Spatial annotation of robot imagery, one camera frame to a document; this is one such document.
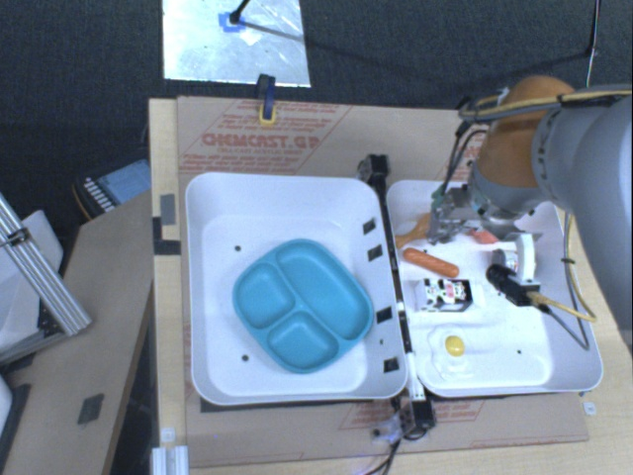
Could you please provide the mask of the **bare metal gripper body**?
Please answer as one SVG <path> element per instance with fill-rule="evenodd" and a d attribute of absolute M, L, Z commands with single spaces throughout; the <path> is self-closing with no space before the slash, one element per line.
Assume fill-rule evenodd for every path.
<path fill-rule="evenodd" d="M 468 185 L 448 188 L 439 186 L 431 196 L 430 218 L 442 224 L 449 221 L 464 223 L 465 233 L 470 229 L 484 230 L 497 239 L 512 239 L 519 233 L 515 225 L 517 216 L 487 199 L 478 189 Z"/>

